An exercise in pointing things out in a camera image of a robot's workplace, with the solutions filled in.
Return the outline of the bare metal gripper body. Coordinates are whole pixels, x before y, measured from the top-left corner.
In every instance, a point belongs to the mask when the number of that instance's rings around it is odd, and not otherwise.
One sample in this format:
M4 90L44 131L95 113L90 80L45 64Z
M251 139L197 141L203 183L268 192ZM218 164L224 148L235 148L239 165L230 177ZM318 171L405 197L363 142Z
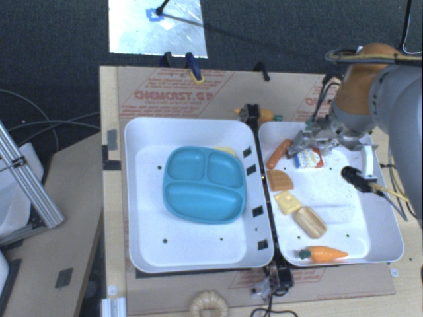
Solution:
M362 132L355 132L348 129L336 117L317 118L312 128L312 142L318 143L321 141L336 140L338 146L343 146L349 151L359 151L362 147L369 146L374 151L375 145L371 143L364 143L361 138L364 136Z

